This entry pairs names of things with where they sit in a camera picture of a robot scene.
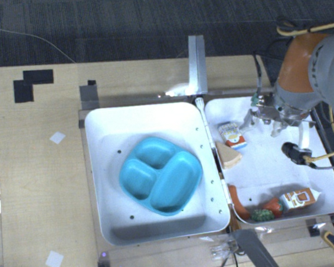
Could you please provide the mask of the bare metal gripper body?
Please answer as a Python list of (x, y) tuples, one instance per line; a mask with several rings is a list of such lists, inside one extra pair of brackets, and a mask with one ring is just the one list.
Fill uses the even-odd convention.
[(310, 114), (310, 110), (293, 107), (274, 93), (267, 95), (255, 94), (251, 98), (251, 103), (253, 107), (257, 108), (254, 113), (256, 117), (263, 121), (280, 122), (283, 126), (300, 124)]

